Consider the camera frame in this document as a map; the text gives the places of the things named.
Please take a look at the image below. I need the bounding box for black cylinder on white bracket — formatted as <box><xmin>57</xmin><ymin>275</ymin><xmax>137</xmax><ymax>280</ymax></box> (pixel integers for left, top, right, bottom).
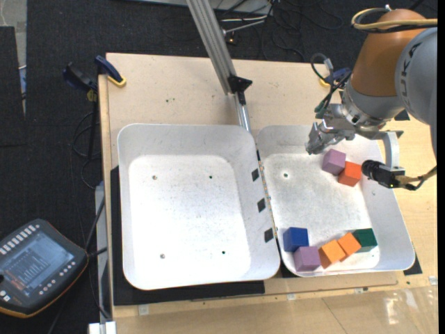
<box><xmin>360</xmin><ymin>129</ymin><xmax>407</xmax><ymax>189</ymax></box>

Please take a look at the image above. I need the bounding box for purple cube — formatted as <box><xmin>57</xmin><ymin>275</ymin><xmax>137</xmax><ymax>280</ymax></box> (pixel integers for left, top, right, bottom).
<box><xmin>321</xmin><ymin>148</ymin><xmax>347</xmax><ymax>176</ymax></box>
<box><xmin>292</xmin><ymin>245</ymin><xmax>322</xmax><ymax>273</ymax></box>

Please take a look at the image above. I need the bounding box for orange cube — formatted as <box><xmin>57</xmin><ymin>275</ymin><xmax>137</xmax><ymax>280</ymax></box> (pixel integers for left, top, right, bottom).
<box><xmin>317</xmin><ymin>239</ymin><xmax>347</xmax><ymax>270</ymax></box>
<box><xmin>337</xmin><ymin>232</ymin><xmax>363</xmax><ymax>257</ymax></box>
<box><xmin>337</xmin><ymin>161</ymin><xmax>364</xmax><ymax>188</ymax></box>

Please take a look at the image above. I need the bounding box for white plastic tray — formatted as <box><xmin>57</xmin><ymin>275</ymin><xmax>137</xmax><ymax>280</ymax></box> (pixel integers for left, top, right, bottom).
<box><xmin>117</xmin><ymin>122</ymin><xmax>282</xmax><ymax>291</ymax></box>
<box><xmin>256</xmin><ymin>125</ymin><xmax>416</xmax><ymax>278</ymax></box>

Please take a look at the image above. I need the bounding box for green cube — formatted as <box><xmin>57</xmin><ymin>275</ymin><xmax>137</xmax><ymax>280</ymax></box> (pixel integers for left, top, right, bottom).
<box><xmin>351</xmin><ymin>228</ymin><xmax>379</xmax><ymax>254</ymax></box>

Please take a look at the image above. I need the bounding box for blue cube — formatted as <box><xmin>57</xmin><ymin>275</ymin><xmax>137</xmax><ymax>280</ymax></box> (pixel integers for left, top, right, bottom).
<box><xmin>282</xmin><ymin>226</ymin><xmax>310</xmax><ymax>253</ymax></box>

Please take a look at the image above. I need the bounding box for pale wood board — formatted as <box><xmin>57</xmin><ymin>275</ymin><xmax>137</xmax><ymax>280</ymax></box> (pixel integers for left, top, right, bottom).
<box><xmin>98</xmin><ymin>52</ymin><xmax>438</xmax><ymax>305</ymax></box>

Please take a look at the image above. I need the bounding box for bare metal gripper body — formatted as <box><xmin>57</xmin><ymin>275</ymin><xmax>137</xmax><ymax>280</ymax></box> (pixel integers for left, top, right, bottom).
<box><xmin>321</xmin><ymin>103</ymin><xmax>387</xmax><ymax>143</ymax></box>

